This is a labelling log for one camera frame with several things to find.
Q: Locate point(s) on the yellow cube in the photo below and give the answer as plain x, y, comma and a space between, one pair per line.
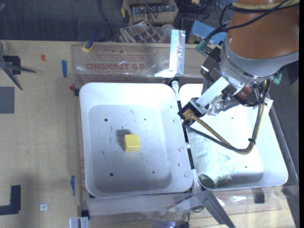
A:
131, 142

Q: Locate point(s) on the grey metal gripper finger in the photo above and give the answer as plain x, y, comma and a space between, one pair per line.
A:
216, 108
230, 101

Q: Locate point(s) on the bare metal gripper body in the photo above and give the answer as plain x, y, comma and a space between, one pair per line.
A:
244, 89

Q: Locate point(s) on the thin black and white rod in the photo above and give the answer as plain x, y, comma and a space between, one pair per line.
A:
189, 151

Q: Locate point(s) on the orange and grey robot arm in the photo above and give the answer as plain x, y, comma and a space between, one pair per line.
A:
259, 27

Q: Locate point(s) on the black cylinder on white bracket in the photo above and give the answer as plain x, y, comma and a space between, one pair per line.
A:
197, 106

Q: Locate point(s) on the white plastic tray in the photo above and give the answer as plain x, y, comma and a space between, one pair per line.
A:
259, 146
133, 165

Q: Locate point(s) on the brown cardboard board, red print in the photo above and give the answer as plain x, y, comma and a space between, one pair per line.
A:
114, 60

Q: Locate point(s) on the pale green cloth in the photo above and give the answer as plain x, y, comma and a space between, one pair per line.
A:
209, 160

